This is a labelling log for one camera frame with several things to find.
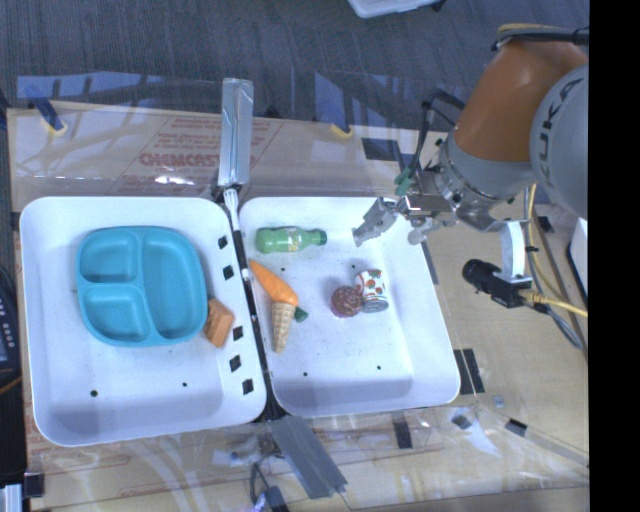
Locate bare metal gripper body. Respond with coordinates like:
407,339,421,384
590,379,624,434
397,148,507,233

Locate white can with red print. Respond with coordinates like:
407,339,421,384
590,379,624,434
354,267,391,315

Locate brown round toy biscuit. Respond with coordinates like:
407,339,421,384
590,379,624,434
330,284,364,319

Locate green plastic bottle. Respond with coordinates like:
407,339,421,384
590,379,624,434
254,225,329,255

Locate orange toy carrot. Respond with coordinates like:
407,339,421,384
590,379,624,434
248,259,310,323

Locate beige toy ice cream cone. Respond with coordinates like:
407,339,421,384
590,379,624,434
270,300,298,355

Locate white plastic tray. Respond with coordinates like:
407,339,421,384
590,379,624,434
18,195,268,448
238,195,462,419

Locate brown cardboard board, red print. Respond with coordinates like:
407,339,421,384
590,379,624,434
5,99,590,512

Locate orange-brown toy bread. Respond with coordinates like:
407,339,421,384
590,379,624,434
202,297,236,350

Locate blue divided plate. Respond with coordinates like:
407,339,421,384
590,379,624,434
74,225,210,348

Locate black cylinder on white bracket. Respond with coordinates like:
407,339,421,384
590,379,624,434
461,219,534,309

